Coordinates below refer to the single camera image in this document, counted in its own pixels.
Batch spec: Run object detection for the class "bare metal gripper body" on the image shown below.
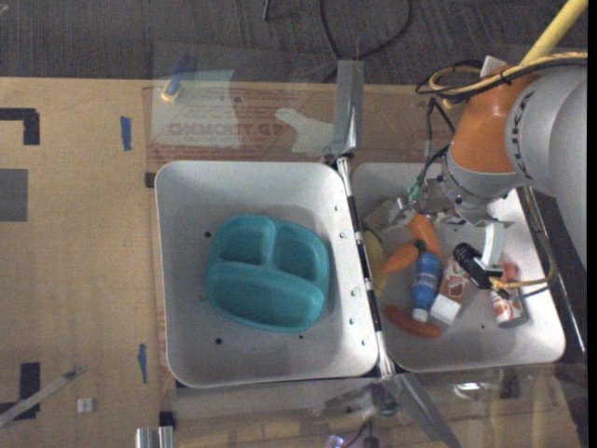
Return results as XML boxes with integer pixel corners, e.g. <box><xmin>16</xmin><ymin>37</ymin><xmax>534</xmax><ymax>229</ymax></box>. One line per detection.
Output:
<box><xmin>416</xmin><ymin>177</ymin><xmax>469</xmax><ymax>222</ymax></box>

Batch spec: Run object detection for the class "grey block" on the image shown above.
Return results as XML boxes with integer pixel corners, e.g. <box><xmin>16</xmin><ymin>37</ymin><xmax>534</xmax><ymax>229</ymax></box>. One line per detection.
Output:
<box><xmin>365</xmin><ymin>197</ymin><xmax>401</xmax><ymax>231</ymax></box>

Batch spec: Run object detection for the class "orange carrot with green top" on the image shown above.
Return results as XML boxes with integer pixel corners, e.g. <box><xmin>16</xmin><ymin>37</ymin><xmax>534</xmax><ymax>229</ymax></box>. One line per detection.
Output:
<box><xmin>379</xmin><ymin>239</ymin><xmax>428</xmax><ymax>275</ymax></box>

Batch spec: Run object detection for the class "blue bottle with white cap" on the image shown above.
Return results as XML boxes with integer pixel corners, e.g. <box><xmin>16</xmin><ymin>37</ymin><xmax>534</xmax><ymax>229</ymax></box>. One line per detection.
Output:
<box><xmin>410</xmin><ymin>251</ymin><xmax>442</xmax><ymax>324</ymax></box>

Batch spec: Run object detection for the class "brown and white carton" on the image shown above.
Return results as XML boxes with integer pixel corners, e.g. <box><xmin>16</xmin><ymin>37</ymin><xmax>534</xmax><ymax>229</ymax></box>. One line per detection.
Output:
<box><xmin>439</xmin><ymin>255</ymin><xmax>473</xmax><ymax>305</ymax></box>

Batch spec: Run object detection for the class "pink doughnut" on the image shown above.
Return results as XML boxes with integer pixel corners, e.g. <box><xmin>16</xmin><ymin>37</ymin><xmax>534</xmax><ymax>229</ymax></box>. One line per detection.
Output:
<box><xmin>495</xmin><ymin>260</ymin><xmax>520</xmax><ymax>285</ymax></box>

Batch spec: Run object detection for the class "white cube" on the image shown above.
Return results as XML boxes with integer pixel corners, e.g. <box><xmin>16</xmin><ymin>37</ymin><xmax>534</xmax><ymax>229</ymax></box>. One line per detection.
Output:
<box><xmin>429</xmin><ymin>293</ymin><xmax>463</xmax><ymax>326</ymax></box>

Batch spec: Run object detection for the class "red sausage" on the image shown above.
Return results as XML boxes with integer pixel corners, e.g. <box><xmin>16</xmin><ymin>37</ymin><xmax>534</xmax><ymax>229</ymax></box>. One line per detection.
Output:
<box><xmin>382</xmin><ymin>304</ymin><xmax>442</xmax><ymax>340</ymax></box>

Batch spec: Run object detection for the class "red and white can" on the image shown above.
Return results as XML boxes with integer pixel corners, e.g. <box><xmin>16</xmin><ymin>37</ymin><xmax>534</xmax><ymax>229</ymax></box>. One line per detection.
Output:
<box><xmin>488</xmin><ymin>288</ymin><xmax>529</xmax><ymax>329</ymax></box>

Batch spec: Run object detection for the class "teal divided plate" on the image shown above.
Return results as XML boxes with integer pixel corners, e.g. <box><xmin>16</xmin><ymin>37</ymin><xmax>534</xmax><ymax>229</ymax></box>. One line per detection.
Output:
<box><xmin>202</xmin><ymin>213</ymin><xmax>331</xmax><ymax>335</ymax></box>

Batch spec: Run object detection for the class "white plastic tray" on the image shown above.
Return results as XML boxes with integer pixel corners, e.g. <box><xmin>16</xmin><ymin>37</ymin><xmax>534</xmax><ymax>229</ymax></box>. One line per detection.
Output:
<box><xmin>350</xmin><ymin>161</ymin><xmax>567</xmax><ymax>374</ymax></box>
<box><xmin>153</xmin><ymin>160</ymin><xmax>380</xmax><ymax>389</ymax></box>

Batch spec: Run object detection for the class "brown cardboard board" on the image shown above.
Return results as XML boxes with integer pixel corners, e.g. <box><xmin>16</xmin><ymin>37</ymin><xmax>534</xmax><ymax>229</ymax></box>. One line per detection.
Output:
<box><xmin>142</xmin><ymin>79</ymin><xmax>589</xmax><ymax>442</ymax></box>

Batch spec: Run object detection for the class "black cylinder on white bracket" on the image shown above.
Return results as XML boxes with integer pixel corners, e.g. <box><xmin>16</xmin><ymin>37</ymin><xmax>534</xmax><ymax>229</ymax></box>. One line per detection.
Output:
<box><xmin>452</xmin><ymin>219</ymin><xmax>515</xmax><ymax>292</ymax></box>

